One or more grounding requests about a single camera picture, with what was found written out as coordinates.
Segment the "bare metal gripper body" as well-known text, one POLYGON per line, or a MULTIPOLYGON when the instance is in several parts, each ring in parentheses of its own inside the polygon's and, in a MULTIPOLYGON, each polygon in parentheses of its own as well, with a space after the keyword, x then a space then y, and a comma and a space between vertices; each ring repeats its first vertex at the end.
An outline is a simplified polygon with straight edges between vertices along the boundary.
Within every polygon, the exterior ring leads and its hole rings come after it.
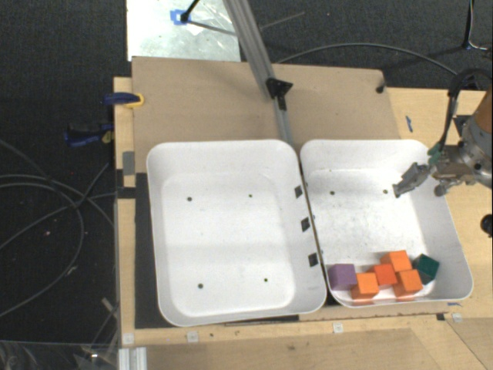
POLYGON ((445 146, 441 152, 429 158, 429 165, 431 176, 438 182, 437 188, 476 183, 492 188, 491 159, 479 149, 445 146))

